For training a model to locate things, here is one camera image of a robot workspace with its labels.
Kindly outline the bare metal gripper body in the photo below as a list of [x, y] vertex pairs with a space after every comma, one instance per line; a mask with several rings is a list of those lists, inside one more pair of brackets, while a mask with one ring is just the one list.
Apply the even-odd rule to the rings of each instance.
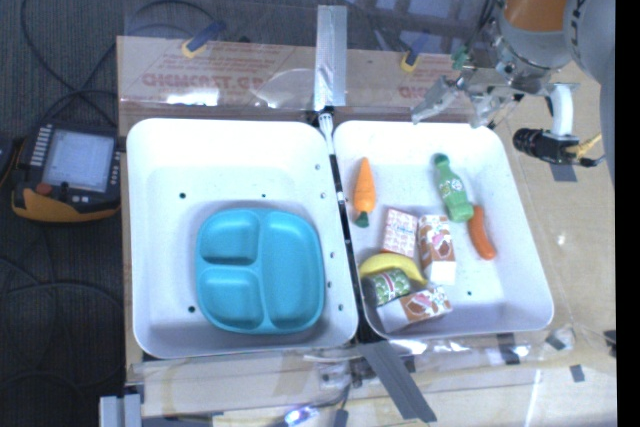
[[456, 86], [473, 99], [502, 100], [541, 92], [551, 68], [511, 48], [459, 48], [452, 54]]

